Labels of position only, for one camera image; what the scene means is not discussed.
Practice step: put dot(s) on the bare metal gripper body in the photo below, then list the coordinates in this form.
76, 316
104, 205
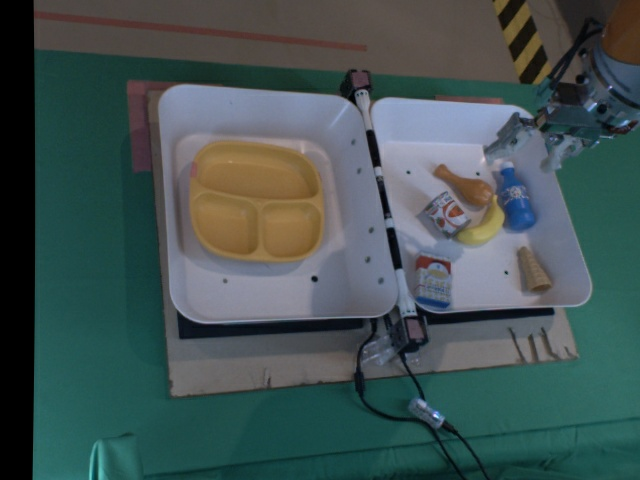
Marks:
575, 113

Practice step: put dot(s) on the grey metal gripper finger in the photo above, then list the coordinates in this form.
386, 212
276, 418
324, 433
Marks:
562, 150
507, 138

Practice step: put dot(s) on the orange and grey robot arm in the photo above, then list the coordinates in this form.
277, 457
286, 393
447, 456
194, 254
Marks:
622, 28

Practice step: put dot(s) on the brown toy chicken drumstick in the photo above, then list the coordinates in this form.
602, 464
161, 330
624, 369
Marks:
470, 188

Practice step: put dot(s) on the blue toy bottle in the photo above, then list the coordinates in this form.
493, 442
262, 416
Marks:
516, 203

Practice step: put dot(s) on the yellow banana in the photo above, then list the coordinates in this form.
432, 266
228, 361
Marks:
482, 232

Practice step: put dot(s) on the red and white small can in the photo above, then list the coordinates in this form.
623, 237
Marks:
446, 214

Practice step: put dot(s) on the tan toy ice cream cone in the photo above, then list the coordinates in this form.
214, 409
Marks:
533, 270

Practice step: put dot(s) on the white plastic tray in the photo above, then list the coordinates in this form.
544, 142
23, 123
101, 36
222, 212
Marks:
490, 273
270, 293

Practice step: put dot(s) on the black and white thin rod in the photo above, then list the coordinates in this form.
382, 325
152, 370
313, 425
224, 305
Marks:
385, 203

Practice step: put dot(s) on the red white and blue carton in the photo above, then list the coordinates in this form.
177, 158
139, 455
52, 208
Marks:
433, 280

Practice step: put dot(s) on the yellow divided plate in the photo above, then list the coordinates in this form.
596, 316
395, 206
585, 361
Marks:
255, 203

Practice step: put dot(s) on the brown cardboard board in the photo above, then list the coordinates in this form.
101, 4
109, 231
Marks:
310, 363

